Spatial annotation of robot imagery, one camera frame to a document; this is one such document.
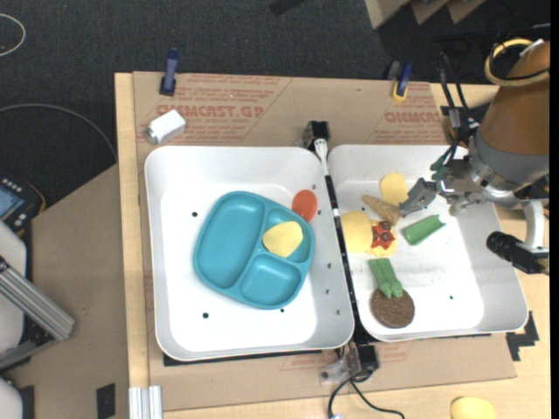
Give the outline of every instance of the robotic hand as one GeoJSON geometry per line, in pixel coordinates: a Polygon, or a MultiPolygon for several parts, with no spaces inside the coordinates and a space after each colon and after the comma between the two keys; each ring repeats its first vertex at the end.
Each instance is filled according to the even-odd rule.
{"type": "Polygon", "coordinates": [[[496,231],[487,239],[487,247],[526,273],[549,274],[549,250],[542,244],[543,204],[549,201],[550,51],[549,41],[526,39],[493,48],[485,73],[500,88],[485,118],[480,124],[471,117],[462,120],[451,104],[453,145],[431,165],[433,181],[419,179],[400,203],[403,216],[427,208],[437,195],[446,199],[454,216],[475,203],[523,209],[525,241],[496,231]],[[506,49],[519,46],[521,58],[511,72],[504,79],[495,77],[493,61],[506,49]],[[459,144],[468,151],[462,159],[454,159],[459,144]]]}

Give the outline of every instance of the white eraser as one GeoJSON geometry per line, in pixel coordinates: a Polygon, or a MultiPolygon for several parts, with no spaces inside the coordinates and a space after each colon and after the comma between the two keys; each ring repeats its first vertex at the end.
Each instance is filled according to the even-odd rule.
{"type": "Polygon", "coordinates": [[[186,120],[177,110],[171,110],[151,121],[145,135],[149,144],[163,144],[176,138],[185,128],[186,120]]]}

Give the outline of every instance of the brown cookie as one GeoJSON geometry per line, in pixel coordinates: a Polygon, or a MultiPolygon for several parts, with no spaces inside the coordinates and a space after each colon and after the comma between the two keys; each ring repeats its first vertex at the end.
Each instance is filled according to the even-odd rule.
{"type": "Polygon", "coordinates": [[[416,311],[413,299],[407,291],[404,291],[401,298],[386,298],[378,289],[373,293],[370,308],[376,319],[395,329],[408,326],[416,311]]]}

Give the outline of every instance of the white tray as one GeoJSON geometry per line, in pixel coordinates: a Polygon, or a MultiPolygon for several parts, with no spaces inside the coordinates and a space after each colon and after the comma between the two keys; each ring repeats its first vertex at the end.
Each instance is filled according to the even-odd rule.
{"type": "Polygon", "coordinates": [[[334,218],[319,160],[302,148],[166,146],[145,165],[152,243],[155,332],[180,361],[336,348],[354,330],[334,218]],[[197,236],[217,199],[249,191],[291,207],[312,189],[314,258],[298,296],[263,310],[226,298],[196,275],[197,236]]]}
{"type": "MultiPolygon", "coordinates": [[[[340,213],[364,209],[369,218],[380,220],[362,202],[362,195],[380,197],[379,180],[390,172],[405,175],[408,189],[419,177],[430,180],[429,167],[445,150],[441,146],[354,145],[333,149],[328,163],[340,213]]],[[[497,230],[499,220],[491,203],[468,207],[454,217],[439,196],[428,209],[398,222],[398,248],[390,262],[416,307],[413,321],[401,329],[383,326],[369,309],[376,281],[367,261],[373,257],[349,253],[359,317],[367,332],[379,340],[394,341],[523,327],[528,308],[516,270],[486,247],[487,236],[497,230]],[[409,245],[401,231],[433,214],[439,214],[445,227],[421,244],[409,245]]]]}

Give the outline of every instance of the black fabric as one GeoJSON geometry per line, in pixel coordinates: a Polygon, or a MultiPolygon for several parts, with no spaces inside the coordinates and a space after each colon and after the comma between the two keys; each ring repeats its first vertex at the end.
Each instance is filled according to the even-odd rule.
{"type": "MultiPolygon", "coordinates": [[[[179,72],[381,79],[411,60],[412,79],[438,81],[444,48],[465,83],[485,83],[492,38],[437,36],[524,28],[550,20],[550,0],[488,0],[460,24],[446,8],[419,26],[409,5],[374,31],[364,0],[0,0],[21,21],[24,44],[0,57],[0,108],[43,103],[92,120],[115,145],[114,73],[163,71],[170,47],[179,72]]],[[[0,54],[18,27],[0,18],[0,54]]],[[[0,113],[0,168],[35,184],[49,204],[114,162],[104,141],[64,113],[0,113]]]]}

